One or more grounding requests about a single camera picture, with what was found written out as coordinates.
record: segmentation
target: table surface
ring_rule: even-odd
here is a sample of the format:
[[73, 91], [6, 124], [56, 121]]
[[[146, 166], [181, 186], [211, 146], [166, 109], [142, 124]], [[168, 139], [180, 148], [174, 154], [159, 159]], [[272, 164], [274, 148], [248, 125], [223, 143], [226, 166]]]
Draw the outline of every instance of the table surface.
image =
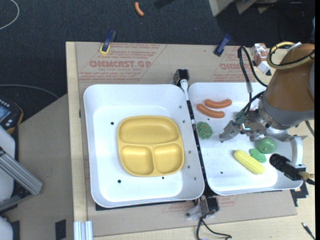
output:
[[[66, 64], [67, 64], [67, 86], [68, 105], [70, 121], [70, 148], [71, 148], [71, 170], [72, 170], [72, 192], [73, 192], [73, 214], [75, 222], [85, 222], [88, 220], [84, 160], [82, 149], [81, 119], [79, 117], [80, 97], [78, 89], [78, 70], [76, 43], [66, 43]], [[266, 77], [259, 70], [257, 75], [263, 81]], [[298, 128], [290, 129], [291, 135], [308, 135], [303, 140], [304, 156], [303, 164], [307, 171], [314, 173], [315, 149], [314, 137], [311, 136], [307, 126], [302, 123]], [[298, 199], [296, 207], [297, 215], [286, 217], [275, 217], [248, 221], [228, 222], [211, 225], [213, 231], [227, 233], [234, 239], [312, 239], [302, 226], [305, 223], [313, 234], [316, 234], [316, 210], [315, 210], [315, 186], [307, 185], [308, 195], [306, 198]], [[217, 239], [204, 226], [200, 228], [201, 238]], [[196, 227], [181, 227], [173, 229], [163, 229], [147, 232], [119, 234], [111, 236], [95, 237], [97, 240], [162, 240], [162, 239], [196, 239]]]

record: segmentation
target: yellow plate compartment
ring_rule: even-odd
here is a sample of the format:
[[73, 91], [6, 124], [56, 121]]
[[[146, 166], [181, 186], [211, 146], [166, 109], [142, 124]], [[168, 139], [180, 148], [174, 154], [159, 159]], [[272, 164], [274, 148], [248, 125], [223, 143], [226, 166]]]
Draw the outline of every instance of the yellow plate compartment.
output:
[[134, 176], [174, 174], [185, 162], [179, 127], [166, 116], [141, 115], [122, 120], [117, 128], [117, 144], [122, 166]]

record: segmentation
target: blue clamp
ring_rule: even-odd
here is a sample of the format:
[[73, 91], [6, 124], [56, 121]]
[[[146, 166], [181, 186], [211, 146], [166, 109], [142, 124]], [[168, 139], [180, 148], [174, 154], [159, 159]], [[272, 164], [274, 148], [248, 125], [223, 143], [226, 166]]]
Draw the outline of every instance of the blue clamp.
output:
[[112, 29], [108, 30], [108, 34], [106, 35], [106, 39], [104, 43], [100, 47], [100, 53], [102, 55], [107, 55], [110, 50], [110, 43], [112, 43], [116, 39], [117, 31]]
[[219, 45], [215, 48], [213, 53], [220, 57], [224, 51], [224, 47], [227, 45], [230, 39], [231, 39], [231, 36], [229, 34], [225, 34], [223, 39], [220, 41]]

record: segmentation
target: sausage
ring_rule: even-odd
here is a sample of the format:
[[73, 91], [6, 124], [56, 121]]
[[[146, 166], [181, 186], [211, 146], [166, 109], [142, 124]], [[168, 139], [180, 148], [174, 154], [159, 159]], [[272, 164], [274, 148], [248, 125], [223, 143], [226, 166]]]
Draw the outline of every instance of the sausage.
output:
[[199, 110], [202, 114], [211, 118], [225, 117], [225, 113], [223, 111], [215, 111], [215, 110], [209, 109], [203, 104], [196, 105], [196, 109]]
[[204, 104], [209, 107], [209, 108], [213, 108], [213, 109], [223, 109], [226, 108], [228, 106], [230, 106], [232, 104], [232, 100], [231, 99], [225, 99], [223, 101], [212, 101], [211, 99], [206, 99], [204, 101]]
[[143, 17], [145, 15], [145, 13], [140, 9], [138, 2], [134, 3], [134, 9], [140, 17]]

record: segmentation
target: yellow corn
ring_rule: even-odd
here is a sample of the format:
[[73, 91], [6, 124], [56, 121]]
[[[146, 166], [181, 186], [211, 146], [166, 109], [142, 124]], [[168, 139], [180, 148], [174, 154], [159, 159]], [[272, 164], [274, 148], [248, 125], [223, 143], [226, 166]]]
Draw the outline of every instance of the yellow corn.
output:
[[239, 163], [254, 174], [263, 174], [265, 172], [264, 166], [246, 152], [238, 149], [233, 155]]

